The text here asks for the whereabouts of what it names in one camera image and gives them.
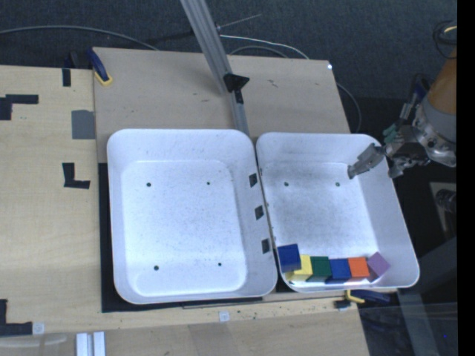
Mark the purple cube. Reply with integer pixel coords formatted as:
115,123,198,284
366,251,392,283

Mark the yellow cube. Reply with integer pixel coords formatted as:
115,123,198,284
284,254,314,283

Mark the green cube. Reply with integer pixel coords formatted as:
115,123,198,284
307,256,333,283

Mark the orange cube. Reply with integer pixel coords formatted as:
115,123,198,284
347,257,371,280

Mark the blue cube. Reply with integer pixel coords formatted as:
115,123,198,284
326,258,353,285
276,243,302,274

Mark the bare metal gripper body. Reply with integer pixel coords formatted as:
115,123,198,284
384,113,458,169

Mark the white plastic tray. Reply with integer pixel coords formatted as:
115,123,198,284
255,131,421,294
106,128,279,306

